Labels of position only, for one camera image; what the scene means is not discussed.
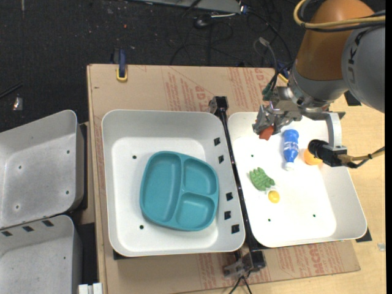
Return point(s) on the blue divided plate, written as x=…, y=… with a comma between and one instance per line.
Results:
x=171, y=191

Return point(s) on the black cylinder on white bracket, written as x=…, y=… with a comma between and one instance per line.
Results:
x=327, y=153

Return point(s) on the yellow toy lemon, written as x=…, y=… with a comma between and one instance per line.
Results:
x=273, y=196

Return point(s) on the green toy grapes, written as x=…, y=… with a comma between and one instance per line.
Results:
x=260, y=179

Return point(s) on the white plastic tray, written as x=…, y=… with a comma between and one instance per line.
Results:
x=128, y=194
x=36, y=170
x=36, y=262
x=306, y=213

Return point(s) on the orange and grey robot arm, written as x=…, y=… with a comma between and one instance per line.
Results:
x=324, y=54

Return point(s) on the brown cardboard board red print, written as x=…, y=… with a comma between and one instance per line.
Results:
x=171, y=84

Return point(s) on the orange ball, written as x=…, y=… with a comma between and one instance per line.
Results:
x=308, y=159

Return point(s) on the red toy block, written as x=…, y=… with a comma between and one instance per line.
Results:
x=267, y=133

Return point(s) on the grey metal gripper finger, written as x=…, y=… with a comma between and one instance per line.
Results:
x=259, y=122
x=279, y=123

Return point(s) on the blue and white bottle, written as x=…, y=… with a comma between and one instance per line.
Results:
x=290, y=149

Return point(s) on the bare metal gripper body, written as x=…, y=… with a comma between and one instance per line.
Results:
x=286, y=107

